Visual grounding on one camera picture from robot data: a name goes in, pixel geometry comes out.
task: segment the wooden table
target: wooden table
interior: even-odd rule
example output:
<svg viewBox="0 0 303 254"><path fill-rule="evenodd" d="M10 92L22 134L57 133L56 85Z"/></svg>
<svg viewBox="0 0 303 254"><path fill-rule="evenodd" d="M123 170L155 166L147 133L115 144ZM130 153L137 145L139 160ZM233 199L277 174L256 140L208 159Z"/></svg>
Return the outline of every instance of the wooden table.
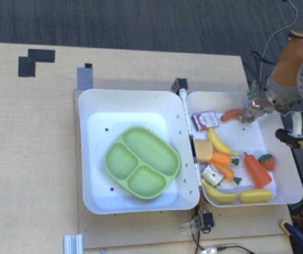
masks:
<svg viewBox="0 0 303 254"><path fill-rule="evenodd" d="M28 49L55 50L56 60L36 63L35 78L18 77L19 57L28 56ZM188 79L188 92L247 90L236 56L0 43L1 254L63 253L63 236L79 233L73 93L76 70L85 63L93 64L95 88L170 90L180 77ZM280 220L290 221L287 206L249 208L220 213L210 206L214 235L204 236L201 244L237 243L256 253L292 253L279 228ZM129 236L122 230L120 240ZM188 238L154 243L147 229L144 238L143 244L121 246L113 236L106 249L109 254L188 254L195 249Z"/></svg>

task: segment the blue handle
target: blue handle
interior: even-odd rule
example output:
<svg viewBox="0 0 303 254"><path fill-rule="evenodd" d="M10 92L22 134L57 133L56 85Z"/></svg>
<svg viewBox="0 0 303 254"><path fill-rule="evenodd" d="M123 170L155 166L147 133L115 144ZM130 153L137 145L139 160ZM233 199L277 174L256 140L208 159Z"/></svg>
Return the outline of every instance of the blue handle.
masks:
<svg viewBox="0 0 303 254"><path fill-rule="evenodd" d="M289 223L285 223L284 227L290 232L291 236L297 240L301 247L303 247L303 234L294 226Z"/></svg>

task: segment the strawberry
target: strawberry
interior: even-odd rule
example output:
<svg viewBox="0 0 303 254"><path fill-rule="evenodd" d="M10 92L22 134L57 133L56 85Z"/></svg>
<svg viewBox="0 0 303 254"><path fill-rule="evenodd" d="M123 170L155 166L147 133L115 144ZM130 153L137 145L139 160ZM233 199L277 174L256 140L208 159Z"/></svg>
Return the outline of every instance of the strawberry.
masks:
<svg viewBox="0 0 303 254"><path fill-rule="evenodd" d="M273 171L274 158L271 154L262 155L258 161L266 170Z"/></svg>

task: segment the ketchup bottle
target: ketchup bottle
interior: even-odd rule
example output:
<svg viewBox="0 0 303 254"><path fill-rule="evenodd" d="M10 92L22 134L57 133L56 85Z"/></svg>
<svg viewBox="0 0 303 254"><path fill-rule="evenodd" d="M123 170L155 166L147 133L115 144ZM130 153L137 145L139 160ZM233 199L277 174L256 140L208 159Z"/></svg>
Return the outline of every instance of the ketchup bottle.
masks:
<svg viewBox="0 0 303 254"><path fill-rule="evenodd" d="M250 172L252 179L254 180L258 188L263 188L265 185L272 182L272 178L266 169L257 161L254 155L248 155L244 153L244 163L246 168Z"/></svg>

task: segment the corn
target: corn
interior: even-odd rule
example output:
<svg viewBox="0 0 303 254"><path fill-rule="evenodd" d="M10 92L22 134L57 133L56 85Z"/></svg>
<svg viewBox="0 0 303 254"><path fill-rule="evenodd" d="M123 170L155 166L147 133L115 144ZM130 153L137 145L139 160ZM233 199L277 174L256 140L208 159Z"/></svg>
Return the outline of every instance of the corn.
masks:
<svg viewBox="0 0 303 254"><path fill-rule="evenodd" d="M240 201L244 203L266 202L273 196L273 192L267 189L244 190L240 193Z"/></svg>

